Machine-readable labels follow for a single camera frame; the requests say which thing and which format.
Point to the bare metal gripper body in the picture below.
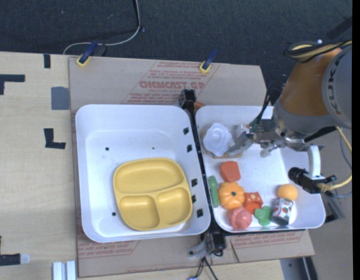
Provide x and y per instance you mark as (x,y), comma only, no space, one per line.
(270,131)

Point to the green toy vegetable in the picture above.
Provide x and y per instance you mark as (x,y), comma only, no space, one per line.
(213,189)

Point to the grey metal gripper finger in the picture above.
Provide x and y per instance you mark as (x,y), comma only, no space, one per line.
(239,144)
(267,151)

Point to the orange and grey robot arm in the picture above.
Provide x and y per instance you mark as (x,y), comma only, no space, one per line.
(308,92)

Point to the white can red print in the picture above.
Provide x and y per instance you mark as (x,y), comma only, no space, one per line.
(282,211)

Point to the brown cardboard board red print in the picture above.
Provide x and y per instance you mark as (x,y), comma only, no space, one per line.
(115,80)

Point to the thin black rod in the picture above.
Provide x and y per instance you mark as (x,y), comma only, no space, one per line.
(200,156)

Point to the white plastic tray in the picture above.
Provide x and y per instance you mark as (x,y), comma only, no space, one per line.
(101,185)
(264,174)

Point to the red cube with star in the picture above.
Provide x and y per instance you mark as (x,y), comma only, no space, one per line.
(252,201)

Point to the red-orange wedge block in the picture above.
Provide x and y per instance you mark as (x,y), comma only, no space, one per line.
(230,171)

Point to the orange ball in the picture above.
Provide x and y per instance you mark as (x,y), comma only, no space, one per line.
(287,192)

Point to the pink toy food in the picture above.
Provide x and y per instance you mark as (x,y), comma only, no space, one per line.
(239,218)

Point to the yellow divided plate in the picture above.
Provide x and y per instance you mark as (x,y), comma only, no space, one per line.
(152,194)

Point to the orange pumpkin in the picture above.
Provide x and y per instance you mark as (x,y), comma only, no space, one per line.
(230,195)

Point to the black cylinder on white bracket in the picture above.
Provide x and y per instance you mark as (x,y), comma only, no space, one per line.
(306,181)

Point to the green broccoli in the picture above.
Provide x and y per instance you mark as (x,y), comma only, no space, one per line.
(262,215)

